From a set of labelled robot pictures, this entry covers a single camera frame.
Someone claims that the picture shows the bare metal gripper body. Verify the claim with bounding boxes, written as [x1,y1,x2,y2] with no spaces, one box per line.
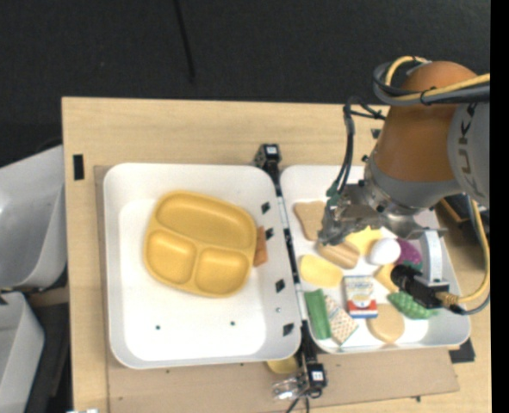
[321,176,448,238]

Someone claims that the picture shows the tan striped bread roll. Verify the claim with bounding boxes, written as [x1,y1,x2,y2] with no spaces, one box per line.
[315,239,362,271]

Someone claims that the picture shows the yellow cheese slice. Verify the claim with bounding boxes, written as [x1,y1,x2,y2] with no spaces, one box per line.
[344,225,385,256]

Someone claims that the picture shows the tan bread slice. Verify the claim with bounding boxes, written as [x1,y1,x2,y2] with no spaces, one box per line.
[292,200,328,243]

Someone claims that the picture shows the thin black and white rod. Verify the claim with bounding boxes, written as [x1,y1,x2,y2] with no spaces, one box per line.
[267,160,314,374]

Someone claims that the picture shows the white egg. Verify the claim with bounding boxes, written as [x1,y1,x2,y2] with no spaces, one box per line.
[367,237,402,267]

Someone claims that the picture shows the yellow cheese wedge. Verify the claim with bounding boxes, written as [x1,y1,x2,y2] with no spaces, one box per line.
[374,263,400,294]

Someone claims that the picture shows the white blue red carton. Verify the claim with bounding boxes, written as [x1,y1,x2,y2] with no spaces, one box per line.
[343,274,379,320]

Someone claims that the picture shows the checkered cracker packet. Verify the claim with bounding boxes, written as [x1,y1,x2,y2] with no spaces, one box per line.
[322,293,361,347]

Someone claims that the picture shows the green bumpy vegetable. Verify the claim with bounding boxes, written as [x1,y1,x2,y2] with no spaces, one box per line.
[386,290,440,321]

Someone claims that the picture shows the round tan biscuit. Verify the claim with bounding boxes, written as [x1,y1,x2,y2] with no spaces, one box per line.
[366,303,407,346]

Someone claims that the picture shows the yellow divided plate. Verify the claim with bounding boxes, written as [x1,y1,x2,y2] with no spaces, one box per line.
[142,190,259,299]

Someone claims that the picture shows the yellow flat round piece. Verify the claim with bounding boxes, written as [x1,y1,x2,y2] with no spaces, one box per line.
[266,355,301,375]

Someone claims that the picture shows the white plastic tray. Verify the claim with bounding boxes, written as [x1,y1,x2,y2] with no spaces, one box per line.
[278,163,472,355]
[102,162,304,370]

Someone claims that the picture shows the clear plastic piece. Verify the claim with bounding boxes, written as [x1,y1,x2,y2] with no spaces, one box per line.
[271,373,309,402]

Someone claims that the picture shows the black cylinder on white bracket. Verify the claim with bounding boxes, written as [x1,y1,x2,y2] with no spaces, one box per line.
[390,229,451,311]

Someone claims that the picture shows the black block with thin wires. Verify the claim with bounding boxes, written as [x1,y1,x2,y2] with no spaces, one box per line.
[303,362,329,398]
[253,143,282,168]

